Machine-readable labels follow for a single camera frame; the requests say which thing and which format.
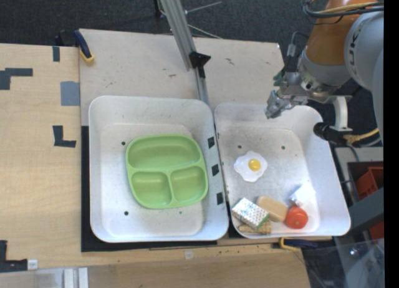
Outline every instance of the black clamp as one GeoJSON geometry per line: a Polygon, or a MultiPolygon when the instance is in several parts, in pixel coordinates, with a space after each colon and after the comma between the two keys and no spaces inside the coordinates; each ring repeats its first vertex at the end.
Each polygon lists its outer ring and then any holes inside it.
{"type": "Polygon", "coordinates": [[[205,79],[204,65],[211,59],[210,56],[198,52],[191,52],[190,62],[194,69],[198,69],[199,77],[205,79]]]}
{"type": "Polygon", "coordinates": [[[313,132],[322,140],[326,140],[337,146],[345,146],[348,143],[348,141],[344,139],[344,135],[348,134],[348,131],[340,132],[326,123],[316,123],[313,126],[313,132]]]}
{"type": "Polygon", "coordinates": [[[65,30],[62,30],[56,35],[54,41],[57,46],[78,47],[80,55],[86,62],[91,62],[94,59],[93,53],[91,53],[85,38],[79,30],[75,30],[72,33],[72,37],[65,30]]]}

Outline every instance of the wooden board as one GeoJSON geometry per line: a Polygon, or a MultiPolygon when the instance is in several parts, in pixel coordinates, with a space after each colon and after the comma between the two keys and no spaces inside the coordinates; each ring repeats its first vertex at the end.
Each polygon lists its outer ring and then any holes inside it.
{"type": "Polygon", "coordinates": [[[37,259],[44,269],[179,262],[190,251],[197,260],[278,255],[286,263],[293,252],[272,249],[268,240],[229,238],[210,247],[81,253],[80,107],[60,99],[61,82],[80,82],[80,58],[75,47],[61,47],[59,62],[52,54],[50,46],[0,44],[0,70],[33,69],[32,77],[11,77],[10,90],[0,90],[0,239],[8,241],[8,260],[37,259]],[[76,146],[54,146],[53,125],[76,146]]]}
{"type": "Polygon", "coordinates": [[[292,252],[151,262],[89,269],[90,287],[308,287],[300,255],[292,252]]]}

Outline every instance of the yellow cable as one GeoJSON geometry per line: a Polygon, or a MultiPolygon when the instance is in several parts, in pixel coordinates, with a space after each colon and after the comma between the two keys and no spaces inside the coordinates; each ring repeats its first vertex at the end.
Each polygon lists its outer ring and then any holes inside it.
{"type": "Polygon", "coordinates": [[[298,247],[292,247],[292,246],[285,245],[284,244],[284,240],[285,240],[284,237],[280,238],[280,247],[281,248],[287,249],[288,251],[298,251],[298,250],[300,250],[298,247]]]}
{"type": "Polygon", "coordinates": [[[366,3],[358,3],[358,4],[350,4],[348,6],[340,6],[340,7],[333,7],[332,9],[317,11],[315,13],[334,13],[339,11],[346,11],[346,10],[353,10],[353,9],[360,9],[361,7],[369,6],[371,4],[375,4],[376,2],[366,2],[366,3]]]}
{"type": "Polygon", "coordinates": [[[375,128],[374,130],[372,130],[371,132],[368,132],[366,134],[361,134],[361,135],[344,135],[343,138],[346,139],[348,141],[348,143],[352,144],[354,142],[358,142],[360,140],[363,140],[367,137],[373,136],[374,134],[377,134],[379,132],[379,129],[375,128]]]}

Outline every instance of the metal rod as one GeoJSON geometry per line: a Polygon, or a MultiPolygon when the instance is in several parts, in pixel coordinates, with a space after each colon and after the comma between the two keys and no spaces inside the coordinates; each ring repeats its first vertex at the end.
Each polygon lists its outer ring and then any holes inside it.
{"type": "MultiPolygon", "coordinates": [[[[171,27],[175,41],[179,48],[183,62],[187,70],[194,69],[191,65],[190,54],[196,52],[193,37],[191,35],[186,15],[181,6],[180,0],[160,0],[163,6],[166,18],[171,27]]],[[[195,68],[198,97],[209,105],[208,90],[206,88],[205,78],[200,77],[198,68],[195,68]]]]}
{"type": "Polygon", "coordinates": [[[207,7],[211,7],[211,6],[217,6],[218,4],[221,4],[221,3],[222,3],[222,1],[219,1],[219,2],[208,4],[206,6],[196,7],[195,9],[191,9],[191,10],[186,11],[186,13],[191,13],[191,12],[195,12],[195,11],[198,11],[198,10],[206,9],[207,7]]]}

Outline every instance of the green plastic tray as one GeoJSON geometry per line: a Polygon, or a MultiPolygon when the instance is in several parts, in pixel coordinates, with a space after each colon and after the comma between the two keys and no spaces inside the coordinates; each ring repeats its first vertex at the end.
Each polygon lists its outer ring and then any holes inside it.
{"type": "Polygon", "coordinates": [[[139,137],[126,149],[126,167],[135,199],[146,208],[195,204],[208,192],[200,146],[182,134],[139,137]]]}

